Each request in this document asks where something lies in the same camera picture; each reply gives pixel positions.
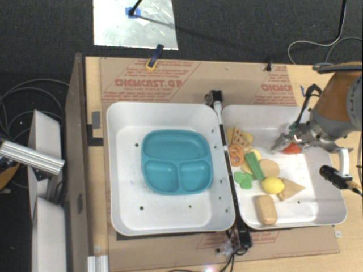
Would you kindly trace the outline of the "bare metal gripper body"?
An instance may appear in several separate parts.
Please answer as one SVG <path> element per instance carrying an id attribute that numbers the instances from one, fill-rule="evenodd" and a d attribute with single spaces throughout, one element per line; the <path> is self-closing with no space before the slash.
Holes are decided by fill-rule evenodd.
<path id="1" fill-rule="evenodd" d="M 289 126 L 288 138 L 299 148 L 301 143 L 309 143 L 310 147 L 320 147 L 327 152 L 338 152 L 338 145 L 335 143 L 337 137 L 326 133 L 315 122 L 294 122 Z"/>

